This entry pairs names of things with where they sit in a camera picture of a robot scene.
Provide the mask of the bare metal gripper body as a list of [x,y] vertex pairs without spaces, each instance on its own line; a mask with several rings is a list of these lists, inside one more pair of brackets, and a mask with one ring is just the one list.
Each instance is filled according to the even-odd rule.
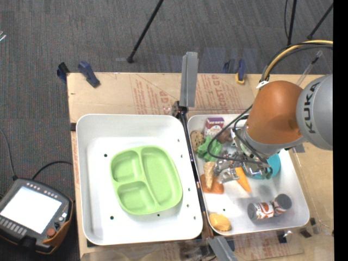
[[214,150],[214,159],[216,166],[214,175],[218,177],[222,170],[230,170],[240,167],[245,176],[270,179],[272,177],[272,167],[268,162],[262,162],[254,155],[248,156],[243,150],[236,146],[223,146],[221,151],[217,153]]

